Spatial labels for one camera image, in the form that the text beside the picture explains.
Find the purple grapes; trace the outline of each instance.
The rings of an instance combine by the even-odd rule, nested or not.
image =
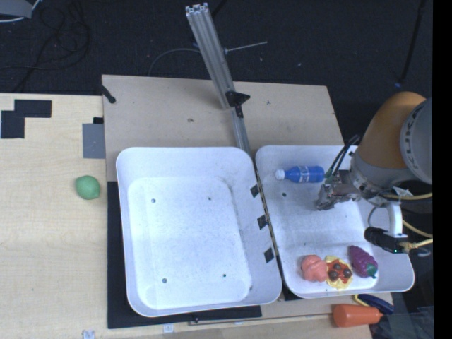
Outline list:
[[[361,247],[351,245],[348,247],[348,253],[352,262],[354,271],[363,278],[369,276],[376,278],[375,274],[379,268],[375,258]]]

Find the black mat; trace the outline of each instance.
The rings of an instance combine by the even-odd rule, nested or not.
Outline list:
[[[108,182],[108,274],[107,326],[109,329],[147,326],[182,321],[245,319],[262,316],[260,306],[216,309],[188,314],[147,318],[137,314],[127,301],[121,211],[117,182]]]

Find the white cable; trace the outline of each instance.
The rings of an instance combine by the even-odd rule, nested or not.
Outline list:
[[[31,11],[34,11],[36,6],[41,2],[42,0],[36,0],[35,3],[33,4]],[[14,23],[16,21],[21,21],[23,20],[24,17],[21,16],[20,18],[12,18],[12,19],[8,19],[8,20],[0,20],[0,23]]]

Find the wooden table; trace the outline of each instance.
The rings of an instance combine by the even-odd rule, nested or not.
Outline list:
[[[140,143],[135,133],[143,130],[155,146],[235,142],[210,81],[104,76],[102,82],[115,105],[100,96],[0,93],[5,111],[15,100],[52,101],[51,118],[25,119],[25,138],[0,139],[2,337],[82,338],[94,331],[104,339],[371,338],[368,326],[334,326],[332,306],[353,303],[350,296],[281,297],[262,306],[261,318],[175,323],[171,336],[163,325],[108,329],[106,185],[115,180],[115,155]],[[253,152],[266,144],[343,144],[326,87],[238,82],[236,89],[251,96],[244,115]],[[147,127],[125,109],[143,99],[152,107],[142,111]],[[93,117],[105,118],[106,159],[83,158],[82,126]],[[95,200],[76,193],[75,179],[86,174],[100,182]]]

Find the toy food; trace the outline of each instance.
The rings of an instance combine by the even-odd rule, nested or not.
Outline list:
[[[356,274],[363,278],[368,278],[369,276],[376,278],[375,274],[379,269],[379,265],[371,254],[354,245],[348,247],[348,253]]]
[[[328,279],[328,266],[317,255],[306,255],[303,258],[302,271],[305,280],[325,281]]]
[[[336,256],[325,257],[328,266],[328,279],[326,283],[338,290],[343,290],[350,285],[353,279],[353,273],[350,267]]]

